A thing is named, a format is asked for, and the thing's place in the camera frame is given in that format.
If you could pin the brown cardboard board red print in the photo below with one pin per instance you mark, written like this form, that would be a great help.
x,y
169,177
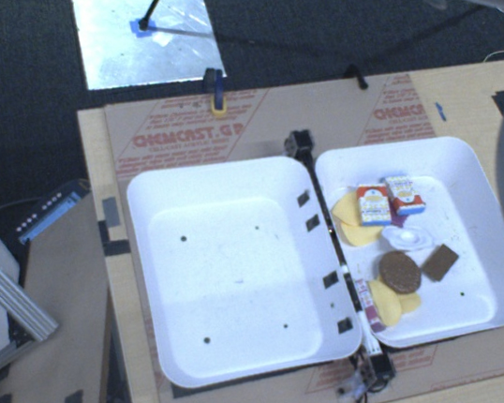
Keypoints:
x,y
322,108

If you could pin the yellow toy potato chip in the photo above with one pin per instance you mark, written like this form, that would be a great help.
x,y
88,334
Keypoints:
x,y
346,210
386,305
359,235
410,303

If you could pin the orange white blue small carton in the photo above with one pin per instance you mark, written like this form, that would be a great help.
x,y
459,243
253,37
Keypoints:
x,y
405,194
373,205

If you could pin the purple flat piece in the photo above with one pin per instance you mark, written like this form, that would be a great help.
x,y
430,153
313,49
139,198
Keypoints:
x,y
398,218

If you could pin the white plastic tray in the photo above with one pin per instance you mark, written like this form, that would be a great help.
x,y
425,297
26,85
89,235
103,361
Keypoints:
x,y
227,285
467,304

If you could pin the brown round biscuit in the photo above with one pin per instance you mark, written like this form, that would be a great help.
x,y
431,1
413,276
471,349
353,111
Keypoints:
x,y
400,272

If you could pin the white and purple packet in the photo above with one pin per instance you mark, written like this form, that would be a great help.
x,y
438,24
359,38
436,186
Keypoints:
x,y
369,305

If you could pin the brown square biscuit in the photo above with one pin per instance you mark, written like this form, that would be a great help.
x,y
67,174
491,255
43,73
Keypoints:
x,y
440,263

